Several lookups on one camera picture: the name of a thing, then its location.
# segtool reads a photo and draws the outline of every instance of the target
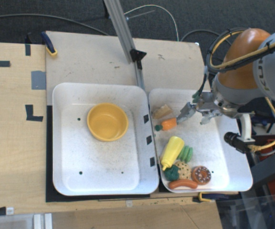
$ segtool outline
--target chocolate donut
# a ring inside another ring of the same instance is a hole
[[[197,166],[191,172],[191,178],[198,185],[205,185],[211,179],[210,171],[204,166]]]

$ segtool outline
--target yellow bowl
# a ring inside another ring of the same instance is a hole
[[[87,124],[95,138],[103,142],[111,142],[125,135],[129,121],[127,114],[119,106],[101,103],[89,111]]]

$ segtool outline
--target hot dog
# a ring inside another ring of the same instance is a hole
[[[170,189],[175,189],[176,187],[181,187],[181,186],[196,189],[198,187],[198,184],[195,181],[192,181],[192,180],[179,179],[179,180],[170,182],[169,185],[168,185],[168,187]]]

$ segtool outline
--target yellow squeeze bottle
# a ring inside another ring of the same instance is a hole
[[[166,168],[170,168],[173,165],[173,163],[179,156],[182,148],[184,147],[184,144],[185,144],[184,141],[177,136],[172,136],[169,139],[169,142],[165,150],[163,151],[163,157],[161,160],[163,171]]]

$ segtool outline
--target white tray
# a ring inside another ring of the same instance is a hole
[[[162,120],[176,117],[187,102],[192,102],[192,95],[196,90],[153,89],[149,93],[150,110],[167,104],[173,109],[173,113],[155,120],[153,126],[160,124]],[[253,184],[253,178],[245,154],[224,141],[226,132],[238,133],[237,122],[226,116],[212,118],[210,123],[201,125],[202,115],[196,112],[190,119],[180,123],[176,128],[168,131],[155,131],[155,144],[158,155],[162,154],[165,145],[171,136],[182,138],[185,145],[194,149],[193,156],[188,165],[205,166],[211,172],[211,181],[197,189],[178,187],[169,189],[169,181],[166,180],[161,168],[162,182],[165,187],[174,193],[189,193],[200,191],[247,191]]]
[[[53,101],[53,183],[66,196],[150,194],[157,189],[148,99],[137,86],[61,83]],[[129,128],[114,142],[95,139],[87,113],[96,104],[114,103],[126,112]]]

